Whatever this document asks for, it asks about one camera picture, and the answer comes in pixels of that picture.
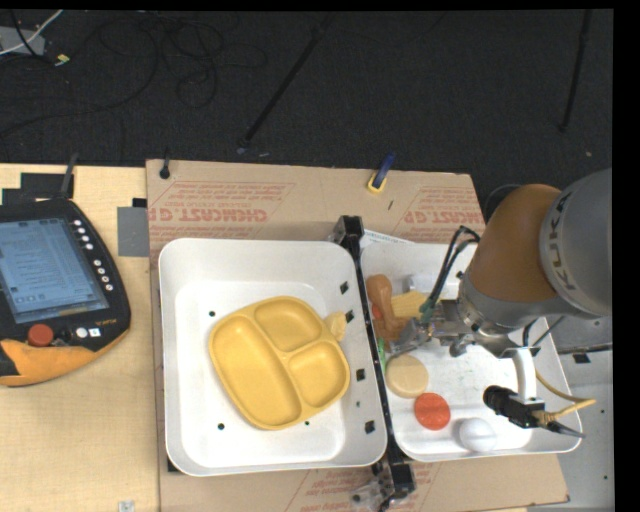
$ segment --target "yellow plastic plate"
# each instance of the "yellow plastic plate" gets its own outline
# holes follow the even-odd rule
[[[209,354],[238,410],[267,430],[308,419],[349,387],[338,342],[295,297],[274,297],[226,316],[211,330]]]

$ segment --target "cardboard sheet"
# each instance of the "cardboard sheet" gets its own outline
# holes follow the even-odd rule
[[[365,228],[415,242],[448,243],[460,224],[484,222],[470,176],[390,171],[370,193],[371,170],[258,164],[147,162],[160,499],[164,512],[352,510],[351,491],[370,468],[283,471],[209,478],[169,471],[164,445],[162,332],[157,258],[176,238],[325,240],[342,215]],[[410,512],[504,509],[567,500],[555,455],[413,465],[417,491],[392,507]]]

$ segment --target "red emergency stop button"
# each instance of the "red emergency stop button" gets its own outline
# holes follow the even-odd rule
[[[27,332],[27,341],[32,347],[48,347],[53,341],[53,330],[45,324],[34,324]]]

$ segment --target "black floor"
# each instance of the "black floor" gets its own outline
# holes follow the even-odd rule
[[[54,13],[13,10],[24,30]],[[612,166],[612,9],[592,12],[564,132],[584,10],[339,12],[239,152],[326,14],[65,10],[42,57],[0,56],[0,161],[374,168],[395,151],[394,169],[471,174],[488,211],[498,187]]]

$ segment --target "white cable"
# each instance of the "white cable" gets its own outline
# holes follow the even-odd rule
[[[50,18],[47,19],[47,21],[45,21],[42,25],[40,25],[40,28],[38,28],[38,30],[36,30],[31,35],[31,37],[27,39],[27,43],[30,43],[36,37],[38,37],[40,35],[40,32],[42,32],[45,28],[47,28],[47,25],[49,25],[49,23],[51,23],[53,20],[55,20],[58,16],[62,14],[62,11],[64,11],[64,9],[58,9]],[[24,43],[20,43],[19,45],[16,45],[12,48],[5,48],[4,50],[0,51],[0,55],[5,55],[7,53],[15,52],[16,50],[19,50],[23,46],[24,46]]]
[[[536,367],[533,365],[533,355],[529,347],[515,349],[513,364],[518,378],[518,395],[524,401],[535,400],[537,397]]]

